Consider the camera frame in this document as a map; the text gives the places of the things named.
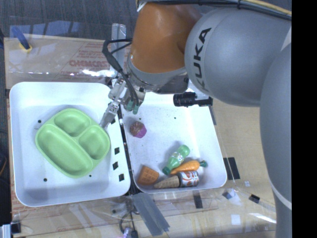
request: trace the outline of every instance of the white tray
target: white tray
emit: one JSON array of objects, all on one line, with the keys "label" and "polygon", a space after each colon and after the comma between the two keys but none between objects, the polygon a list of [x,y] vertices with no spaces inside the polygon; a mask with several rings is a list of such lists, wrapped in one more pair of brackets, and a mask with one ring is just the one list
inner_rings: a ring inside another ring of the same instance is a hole
[{"label": "white tray", "polygon": [[110,102],[109,90],[99,83],[68,82],[21,82],[12,87],[14,182],[21,203],[31,207],[56,205],[121,196],[129,190],[131,180],[117,117],[107,128],[110,152],[85,177],[62,174],[35,145],[40,126],[63,109],[80,109],[99,123]]},{"label": "white tray", "polygon": [[[209,107],[175,107],[173,95],[146,93],[136,115],[124,109],[122,114],[133,178],[141,191],[174,192],[218,188],[225,184],[227,172]],[[133,137],[129,132],[135,121],[142,122],[147,129],[143,138]],[[162,169],[168,157],[182,144],[190,148],[186,161],[195,159],[208,163],[207,168],[198,169],[200,183],[197,187],[155,189],[152,185],[137,183],[143,165],[159,172],[158,181],[167,178]]]}]

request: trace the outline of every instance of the orange toy food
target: orange toy food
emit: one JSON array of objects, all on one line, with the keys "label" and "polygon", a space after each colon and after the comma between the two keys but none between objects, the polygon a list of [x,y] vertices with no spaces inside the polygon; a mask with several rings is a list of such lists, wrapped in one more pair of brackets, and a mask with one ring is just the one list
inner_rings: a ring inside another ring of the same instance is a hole
[{"label": "orange toy food", "polygon": [[143,166],[138,178],[138,183],[141,185],[151,185],[157,181],[159,178],[159,173],[155,170]]},{"label": "orange toy food", "polygon": [[185,172],[185,171],[196,171],[199,167],[207,167],[206,161],[197,161],[197,160],[191,160],[188,162],[182,163],[179,167],[172,169],[170,172],[171,175],[174,175],[178,172]]}]

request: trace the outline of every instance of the green divided plate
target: green divided plate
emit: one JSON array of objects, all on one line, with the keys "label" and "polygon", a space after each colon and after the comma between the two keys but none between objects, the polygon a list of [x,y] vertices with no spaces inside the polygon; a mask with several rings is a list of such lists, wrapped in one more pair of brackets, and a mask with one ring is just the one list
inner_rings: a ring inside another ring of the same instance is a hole
[{"label": "green divided plate", "polygon": [[72,178],[88,174],[110,150],[105,130],[74,108],[62,110],[44,123],[35,143],[55,168]]}]

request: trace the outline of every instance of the dark fabric background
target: dark fabric background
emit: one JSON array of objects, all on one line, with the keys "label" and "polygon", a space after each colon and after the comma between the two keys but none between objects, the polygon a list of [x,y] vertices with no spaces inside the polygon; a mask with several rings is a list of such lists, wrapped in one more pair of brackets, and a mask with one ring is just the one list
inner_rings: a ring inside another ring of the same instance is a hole
[{"label": "dark fabric background", "polygon": [[[12,24],[37,24],[54,20],[83,23],[86,27],[78,33],[81,38],[109,39],[110,26],[121,23],[127,26],[127,36],[133,36],[137,18],[136,0],[0,0],[0,29],[5,37],[10,36]],[[292,0],[262,0],[287,10],[292,10]],[[208,6],[198,6],[201,12]],[[0,153],[8,158],[6,119],[5,73],[3,49],[0,49]],[[8,164],[0,177],[0,226],[9,223]]]}]

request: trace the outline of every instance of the ice cream cone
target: ice cream cone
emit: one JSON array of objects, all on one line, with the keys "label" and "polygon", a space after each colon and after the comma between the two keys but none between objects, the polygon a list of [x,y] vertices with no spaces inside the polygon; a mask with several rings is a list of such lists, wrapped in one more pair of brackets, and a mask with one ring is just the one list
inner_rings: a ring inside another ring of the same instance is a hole
[{"label": "ice cream cone", "polygon": [[154,184],[154,188],[177,188],[180,186],[178,176],[172,176]]}]

